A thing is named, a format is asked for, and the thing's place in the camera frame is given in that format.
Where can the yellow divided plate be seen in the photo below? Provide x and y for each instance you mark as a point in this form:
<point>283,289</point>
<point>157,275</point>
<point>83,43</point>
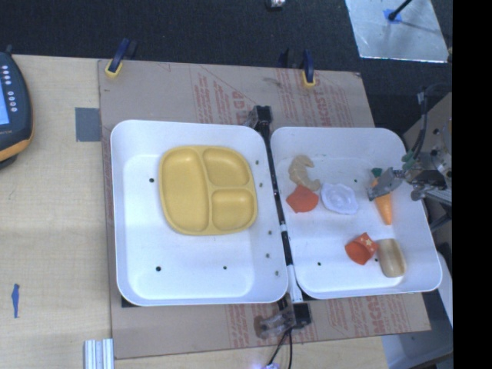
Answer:
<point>182,190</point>

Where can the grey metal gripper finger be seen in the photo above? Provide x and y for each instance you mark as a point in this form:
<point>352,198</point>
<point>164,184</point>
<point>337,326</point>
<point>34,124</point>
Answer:
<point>419,192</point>
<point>386,183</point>

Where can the orange slice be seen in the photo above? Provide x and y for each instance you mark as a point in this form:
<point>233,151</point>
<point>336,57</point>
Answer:
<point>301,201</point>

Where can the beige bread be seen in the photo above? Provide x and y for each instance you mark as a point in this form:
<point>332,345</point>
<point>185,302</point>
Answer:
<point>391,258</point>

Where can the thin black and white rod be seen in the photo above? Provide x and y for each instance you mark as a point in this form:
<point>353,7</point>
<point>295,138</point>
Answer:
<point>277,194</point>

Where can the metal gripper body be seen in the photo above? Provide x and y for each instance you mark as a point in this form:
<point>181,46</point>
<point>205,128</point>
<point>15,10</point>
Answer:
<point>432,175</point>

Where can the orange cup with stars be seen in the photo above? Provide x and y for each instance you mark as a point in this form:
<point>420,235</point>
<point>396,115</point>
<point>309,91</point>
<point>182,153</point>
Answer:
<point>359,250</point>

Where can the brown cardboard board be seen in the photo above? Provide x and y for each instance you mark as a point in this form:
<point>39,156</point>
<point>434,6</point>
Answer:
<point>161,90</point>

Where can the orange carrot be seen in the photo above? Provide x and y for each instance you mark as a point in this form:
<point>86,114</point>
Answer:
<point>385,208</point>

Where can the white fried egg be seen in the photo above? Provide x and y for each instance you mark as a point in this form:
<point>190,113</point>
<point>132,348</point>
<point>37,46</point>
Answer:
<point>339,199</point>

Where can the small red and white can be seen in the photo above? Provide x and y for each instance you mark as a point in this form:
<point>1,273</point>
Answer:
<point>276,0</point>

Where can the beige croissant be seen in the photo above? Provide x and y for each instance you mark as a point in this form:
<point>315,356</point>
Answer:
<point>301,173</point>

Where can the white plastic tray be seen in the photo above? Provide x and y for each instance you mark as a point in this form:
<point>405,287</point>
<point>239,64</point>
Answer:
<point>326,244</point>
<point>192,267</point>

